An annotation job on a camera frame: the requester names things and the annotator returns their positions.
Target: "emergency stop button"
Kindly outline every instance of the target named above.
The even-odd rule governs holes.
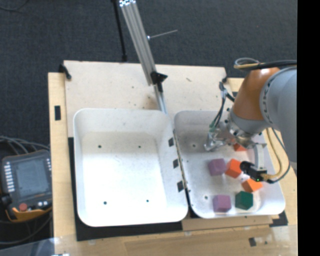
[[[25,212],[28,209],[28,205],[25,202],[20,203],[19,210],[20,212]]]

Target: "orange block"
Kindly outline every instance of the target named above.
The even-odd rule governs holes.
[[[262,182],[256,182],[252,178],[249,178],[245,182],[242,182],[241,185],[242,185],[244,191],[249,192],[249,193],[257,191],[263,187]]]
[[[234,151],[246,151],[247,150],[245,147],[241,146],[238,143],[233,144],[233,148],[234,148]]]
[[[237,178],[241,173],[242,170],[240,169],[241,162],[232,158],[227,164],[226,164],[226,171],[224,174],[229,175],[233,178]]]

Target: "block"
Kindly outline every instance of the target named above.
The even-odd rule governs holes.
[[[224,174],[233,178],[237,178],[242,173],[242,170],[240,169],[240,164],[240,161],[234,158],[230,159],[230,161],[226,164],[226,171]]]
[[[208,168],[211,176],[217,176],[225,173],[227,165],[223,158],[217,158],[208,163]]]
[[[246,151],[247,149],[238,143],[233,144],[234,151]]]
[[[217,194],[213,197],[213,210],[215,212],[226,213],[231,209],[231,198],[227,194]]]
[[[248,210],[254,205],[254,195],[249,192],[240,191],[235,195],[235,207]]]
[[[245,182],[242,182],[241,185],[242,185],[244,191],[249,192],[249,193],[257,191],[263,187],[262,182],[256,182],[252,178],[249,178]]]

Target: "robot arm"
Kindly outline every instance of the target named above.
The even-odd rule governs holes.
[[[264,66],[271,67],[250,70],[227,120],[211,124],[204,145],[207,151],[235,143],[254,149],[255,164],[243,163],[242,167],[246,172],[253,170],[249,175],[257,181],[263,180],[267,171],[259,157],[261,145],[252,138],[266,128],[280,131],[290,165],[297,171],[297,67],[279,69],[268,63]]]

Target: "wooden table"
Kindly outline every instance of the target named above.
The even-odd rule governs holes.
[[[77,241],[68,146],[68,137],[72,136],[70,120],[74,112],[77,108],[84,107],[157,109],[157,104],[152,86],[146,85],[139,64],[85,61],[65,61],[64,64],[72,76],[71,80],[67,80],[64,73],[48,74],[53,230],[57,254],[298,254],[297,177],[293,169],[280,181],[286,202],[284,212],[288,225],[270,227],[270,224],[280,218],[278,215],[220,219],[186,217],[182,220],[183,231]],[[226,75],[223,67],[157,65],[157,71],[168,75],[163,86],[169,116],[173,117],[176,112],[185,108],[217,110],[220,107],[220,92],[216,90],[213,93],[212,88],[217,87],[218,82]],[[229,78],[227,90],[236,92],[242,81],[242,78]],[[132,91],[129,94],[117,91],[117,83],[128,83]],[[107,96],[107,92],[112,88],[115,95]],[[145,100],[135,101],[134,95],[140,95],[142,91],[147,95]],[[58,109],[61,113],[60,118],[56,116]],[[270,143],[268,149],[274,168],[279,168]],[[287,161],[285,152],[279,146],[276,147],[276,151],[284,162]]]

